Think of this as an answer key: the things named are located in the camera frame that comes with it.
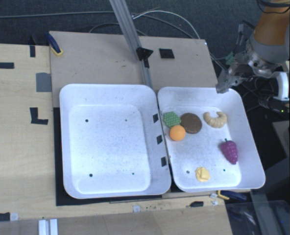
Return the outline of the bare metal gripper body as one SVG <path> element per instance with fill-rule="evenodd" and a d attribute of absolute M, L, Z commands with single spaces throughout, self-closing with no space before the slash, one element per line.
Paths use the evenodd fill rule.
<path fill-rule="evenodd" d="M 245 50 L 234 56 L 228 74 L 242 79 L 254 75 L 270 78 L 276 68 L 276 63 L 267 61 L 253 50 Z"/>

